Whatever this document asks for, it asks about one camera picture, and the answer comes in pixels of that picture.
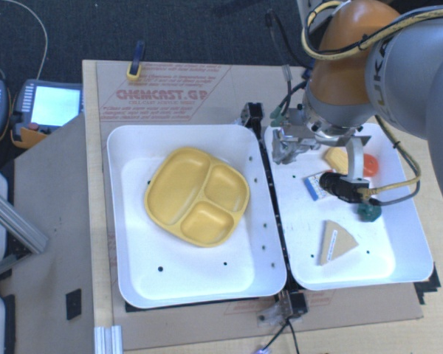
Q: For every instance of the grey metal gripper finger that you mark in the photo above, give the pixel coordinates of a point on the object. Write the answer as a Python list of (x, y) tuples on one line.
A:
[(303, 146), (280, 148)]

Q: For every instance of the blue and white carton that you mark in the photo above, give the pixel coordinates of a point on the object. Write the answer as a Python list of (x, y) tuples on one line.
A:
[(313, 188)]

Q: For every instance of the green broccoli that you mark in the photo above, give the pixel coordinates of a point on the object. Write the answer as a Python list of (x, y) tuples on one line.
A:
[(369, 213)]

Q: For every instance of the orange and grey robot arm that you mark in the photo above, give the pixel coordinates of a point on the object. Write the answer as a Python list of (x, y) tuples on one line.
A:
[(406, 72)]

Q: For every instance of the yellow biscuit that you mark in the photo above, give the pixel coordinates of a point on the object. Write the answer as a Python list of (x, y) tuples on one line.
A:
[(337, 159)]

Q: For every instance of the black cylinder on white bracket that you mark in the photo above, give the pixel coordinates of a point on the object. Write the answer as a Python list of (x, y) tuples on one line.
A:
[(339, 186)]

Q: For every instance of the thin black and white rod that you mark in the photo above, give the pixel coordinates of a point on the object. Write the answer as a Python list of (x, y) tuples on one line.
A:
[(277, 212)]

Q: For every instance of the brown cardboard board red print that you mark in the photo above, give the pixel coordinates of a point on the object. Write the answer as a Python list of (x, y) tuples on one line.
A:
[(177, 94)]

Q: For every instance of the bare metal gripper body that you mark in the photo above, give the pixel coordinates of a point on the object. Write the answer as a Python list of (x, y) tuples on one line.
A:
[(299, 124)]

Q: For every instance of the white plastic tray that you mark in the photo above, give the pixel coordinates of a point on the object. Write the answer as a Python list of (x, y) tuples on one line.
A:
[(302, 219), (192, 271)]

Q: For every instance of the yellow divided plate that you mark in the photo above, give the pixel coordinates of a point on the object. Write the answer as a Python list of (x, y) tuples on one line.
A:
[(192, 194)]

